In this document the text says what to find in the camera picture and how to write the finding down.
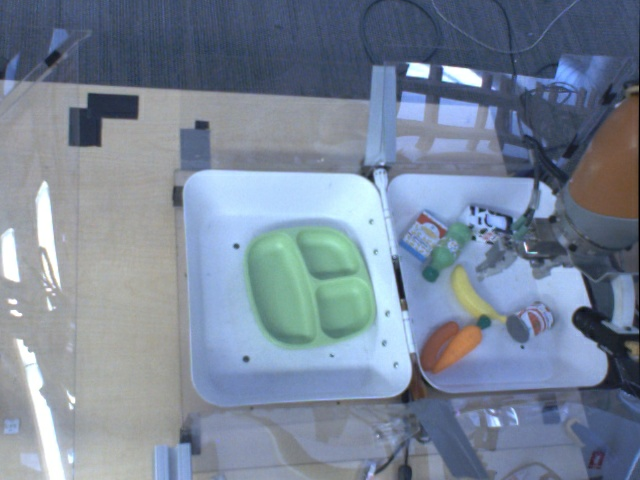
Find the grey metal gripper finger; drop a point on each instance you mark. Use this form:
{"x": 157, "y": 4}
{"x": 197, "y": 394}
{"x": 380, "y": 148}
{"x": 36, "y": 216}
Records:
{"x": 496, "y": 255}
{"x": 500, "y": 269}

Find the orange sausage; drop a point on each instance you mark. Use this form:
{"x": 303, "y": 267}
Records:
{"x": 436, "y": 345}

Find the black cylinder on white bracket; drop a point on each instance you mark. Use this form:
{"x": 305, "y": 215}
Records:
{"x": 607, "y": 330}

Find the orange carrot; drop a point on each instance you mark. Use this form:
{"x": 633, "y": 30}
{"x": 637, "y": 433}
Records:
{"x": 462, "y": 345}

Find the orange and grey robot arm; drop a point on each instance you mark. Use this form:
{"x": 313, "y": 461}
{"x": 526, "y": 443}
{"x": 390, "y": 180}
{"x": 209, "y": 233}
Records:
{"x": 610, "y": 168}

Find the yellow banana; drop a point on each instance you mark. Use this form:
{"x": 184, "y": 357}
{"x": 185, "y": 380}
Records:
{"x": 470, "y": 295}

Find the white blue and orange carton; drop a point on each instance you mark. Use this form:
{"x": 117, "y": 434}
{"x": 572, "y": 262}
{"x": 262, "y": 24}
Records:
{"x": 422, "y": 235}

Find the red and white can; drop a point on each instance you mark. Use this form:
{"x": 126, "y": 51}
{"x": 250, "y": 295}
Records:
{"x": 535, "y": 320}

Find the white plastic tray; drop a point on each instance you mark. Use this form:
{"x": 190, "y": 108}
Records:
{"x": 500, "y": 368}
{"x": 220, "y": 318}

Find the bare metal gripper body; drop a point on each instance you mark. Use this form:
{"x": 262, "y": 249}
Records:
{"x": 547, "y": 248}

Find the green plastic bottle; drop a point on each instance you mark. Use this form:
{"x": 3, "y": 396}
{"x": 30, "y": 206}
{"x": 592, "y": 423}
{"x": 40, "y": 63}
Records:
{"x": 447, "y": 248}

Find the green divided plate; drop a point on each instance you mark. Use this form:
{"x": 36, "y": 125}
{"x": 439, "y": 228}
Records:
{"x": 280, "y": 288}

